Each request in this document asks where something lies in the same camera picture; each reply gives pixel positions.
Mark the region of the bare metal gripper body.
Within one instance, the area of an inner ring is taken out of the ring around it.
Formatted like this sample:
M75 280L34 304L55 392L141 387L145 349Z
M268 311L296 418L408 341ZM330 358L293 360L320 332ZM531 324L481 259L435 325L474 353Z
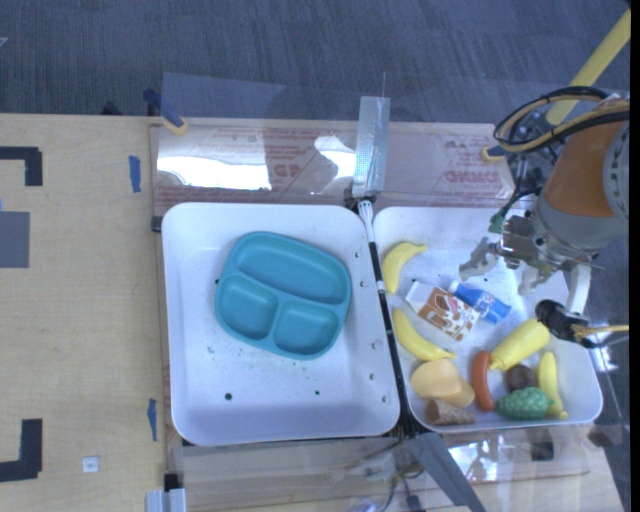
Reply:
M566 241L533 214L513 215L503 223L497 253L547 273L572 270L578 264L590 265L596 258L595 249Z

